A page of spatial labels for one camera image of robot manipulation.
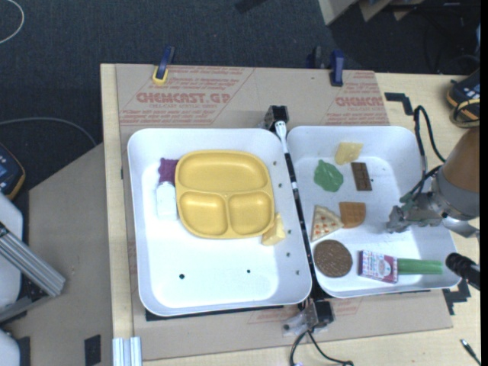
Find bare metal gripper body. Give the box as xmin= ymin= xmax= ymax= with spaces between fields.
xmin=403 ymin=192 xmax=478 ymax=238

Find white plastic tray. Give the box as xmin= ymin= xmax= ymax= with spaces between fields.
xmin=285 ymin=124 xmax=463 ymax=299
xmin=126 ymin=127 xmax=314 ymax=317

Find colourful small carton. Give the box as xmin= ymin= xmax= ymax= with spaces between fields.
xmin=357 ymin=249 xmax=400 ymax=284

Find orange waffle piece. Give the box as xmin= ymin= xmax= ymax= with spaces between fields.
xmin=338 ymin=201 xmax=368 ymax=230

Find green celery stick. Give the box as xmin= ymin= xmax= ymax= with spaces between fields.
xmin=396 ymin=257 xmax=445 ymax=276

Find brown chocolate bar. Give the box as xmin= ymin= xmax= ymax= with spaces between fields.
xmin=350 ymin=161 xmax=374 ymax=192

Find round brown biscuit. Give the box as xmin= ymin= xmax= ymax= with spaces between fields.
xmin=313 ymin=239 xmax=354 ymax=278

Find pizza slice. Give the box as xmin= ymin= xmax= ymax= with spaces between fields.
xmin=310 ymin=204 xmax=345 ymax=242

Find green lettuce leaf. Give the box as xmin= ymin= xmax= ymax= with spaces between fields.
xmin=313 ymin=159 xmax=345 ymax=194

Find yellow cheese wedge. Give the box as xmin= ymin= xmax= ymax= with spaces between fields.
xmin=261 ymin=212 xmax=287 ymax=247
xmin=334 ymin=141 xmax=364 ymax=166

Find thin black and white rod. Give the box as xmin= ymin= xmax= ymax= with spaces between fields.
xmin=274 ymin=120 xmax=318 ymax=301

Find yellow divided plate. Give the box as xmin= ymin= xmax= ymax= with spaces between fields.
xmin=174 ymin=149 xmax=277 ymax=240

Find brown cardboard board red print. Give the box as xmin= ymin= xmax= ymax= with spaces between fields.
xmin=114 ymin=63 xmax=455 ymax=361

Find white bottle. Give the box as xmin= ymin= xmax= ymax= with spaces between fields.
xmin=155 ymin=180 xmax=178 ymax=222

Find purple grapes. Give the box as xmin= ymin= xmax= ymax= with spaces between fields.
xmin=157 ymin=157 xmax=181 ymax=183

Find black cylinder on white bracket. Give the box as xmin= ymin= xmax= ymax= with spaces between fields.
xmin=445 ymin=252 xmax=481 ymax=291

